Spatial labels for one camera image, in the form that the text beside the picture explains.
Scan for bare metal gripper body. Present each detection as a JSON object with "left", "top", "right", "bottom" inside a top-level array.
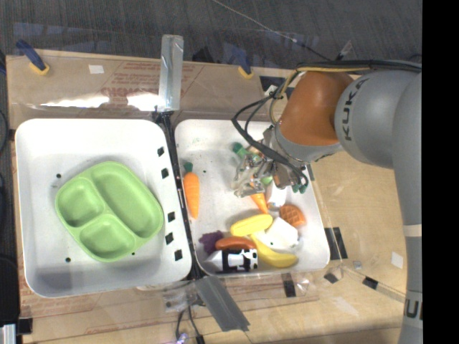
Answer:
[{"left": 261, "top": 125, "right": 308, "bottom": 190}]

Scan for small white bottle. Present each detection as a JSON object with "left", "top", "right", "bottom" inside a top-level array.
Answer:
[{"left": 267, "top": 183, "right": 288, "bottom": 209}]

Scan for small orange carrot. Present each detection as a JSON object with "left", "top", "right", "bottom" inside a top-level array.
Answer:
[{"left": 250, "top": 175, "right": 274, "bottom": 216}]

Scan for orange waffle biscuit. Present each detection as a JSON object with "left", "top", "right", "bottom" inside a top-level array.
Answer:
[{"left": 278, "top": 204, "right": 307, "bottom": 228}]

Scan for white plastic tray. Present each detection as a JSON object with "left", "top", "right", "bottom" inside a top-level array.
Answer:
[
  {"left": 14, "top": 118, "right": 193, "bottom": 299},
  {"left": 174, "top": 118, "right": 331, "bottom": 278}
]

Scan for yellow banana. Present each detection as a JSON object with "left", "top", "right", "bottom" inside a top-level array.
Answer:
[{"left": 250, "top": 233, "right": 299, "bottom": 269}]

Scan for red sausage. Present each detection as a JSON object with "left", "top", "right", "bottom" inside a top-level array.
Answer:
[{"left": 214, "top": 236, "right": 257, "bottom": 252}]

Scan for large orange carrot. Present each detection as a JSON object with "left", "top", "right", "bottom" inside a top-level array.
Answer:
[{"left": 181, "top": 161, "right": 201, "bottom": 220}]

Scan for purple grapes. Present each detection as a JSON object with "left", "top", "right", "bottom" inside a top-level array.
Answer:
[{"left": 199, "top": 230, "right": 226, "bottom": 254}]

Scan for black and white milk carton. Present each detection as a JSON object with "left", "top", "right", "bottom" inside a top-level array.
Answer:
[{"left": 203, "top": 248, "right": 259, "bottom": 274}]

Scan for brown cardboard board red print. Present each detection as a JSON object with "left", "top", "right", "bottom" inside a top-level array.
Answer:
[{"left": 5, "top": 48, "right": 359, "bottom": 340}]

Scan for green divided plate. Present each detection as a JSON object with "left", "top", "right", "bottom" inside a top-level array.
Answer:
[{"left": 54, "top": 161, "right": 165, "bottom": 264}]

